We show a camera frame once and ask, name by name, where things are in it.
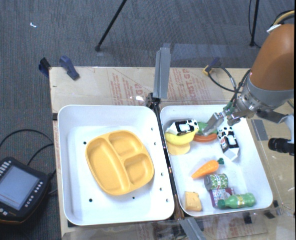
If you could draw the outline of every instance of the metal bracket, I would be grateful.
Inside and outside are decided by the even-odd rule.
[[[202,129],[202,134],[208,136],[212,131],[216,130],[219,125],[221,125],[224,121],[224,114],[221,113],[213,113],[211,118],[207,122],[207,126],[205,129]]]
[[[206,237],[194,217],[186,217],[185,219],[179,220],[179,223],[189,237],[189,240],[206,240]]]
[[[259,118],[262,118],[262,119],[266,119],[270,122],[273,122],[273,123],[276,123],[276,124],[280,124],[282,123],[283,121],[285,121],[287,119],[287,117],[289,116],[288,114],[281,114],[281,113],[278,113],[278,112],[275,112],[275,111],[270,111],[270,112],[257,112],[256,115],[259,117]]]
[[[156,70],[154,77],[153,97],[155,98],[167,98],[170,59],[170,48],[160,48],[160,50],[157,52]]]

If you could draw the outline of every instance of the yellow divided plate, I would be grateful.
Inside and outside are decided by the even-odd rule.
[[[92,139],[86,146],[86,159],[101,189],[114,196],[144,186],[154,175],[148,151],[128,130],[116,130]]]

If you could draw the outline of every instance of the orange plate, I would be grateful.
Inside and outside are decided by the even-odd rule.
[[[211,142],[214,141],[215,139],[217,139],[217,134],[216,133],[211,133],[208,136],[203,136],[203,135],[198,135],[195,134],[193,140],[195,142]]]

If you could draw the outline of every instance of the tripod leg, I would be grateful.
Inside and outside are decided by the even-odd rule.
[[[108,25],[106,31],[104,32],[103,36],[101,37],[101,40],[100,40],[99,43],[95,46],[94,50],[96,50],[97,52],[100,50],[100,46],[101,46],[101,44],[103,43],[104,39],[106,38],[107,34],[109,33],[110,28],[112,27],[114,21],[117,19],[118,15],[119,15],[119,13],[121,12],[121,10],[122,10],[124,4],[126,3],[126,1],[127,1],[127,0],[123,0],[123,1],[122,1],[122,3],[120,4],[120,6],[119,6],[119,8],[118,8],[118,10],[117,10],[117,12],[116,12],[116,14],[113,16],[113,18],[112,18],[110,24]]]
[[[251,41],[249,44],[251,47],[254,46],[254,33],[256,32],[258,8],[259,8],[259,0],[256,0],[256,7],[254,9],[254,17],[253,17],[253,25],[252,25],[252,33],[251,33]]]

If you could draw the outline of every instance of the orange carrot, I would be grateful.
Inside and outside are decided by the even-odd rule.
[[[195,178],[198,178],[198,177],[205,176],[207,174],[213,173],[216,170],[218,170],[219,165],[223,165],[223,164],[224,164],[223,158],[219,158],[218,161],[210,160],[210,161],[206,162],[198,170],[196,170],[191,177],[195,179]]]

